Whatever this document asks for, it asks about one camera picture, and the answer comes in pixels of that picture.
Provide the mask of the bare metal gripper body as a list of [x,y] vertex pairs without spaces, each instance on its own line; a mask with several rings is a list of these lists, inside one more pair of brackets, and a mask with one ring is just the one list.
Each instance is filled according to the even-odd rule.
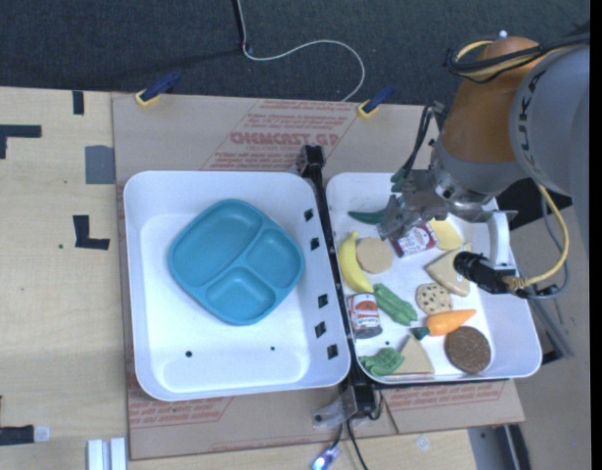
[[402,222],[444,220],[452,214],[468,222],[485,222],[497,210],[491,195],[459,185],[444,170],[414,169],[395,180]]

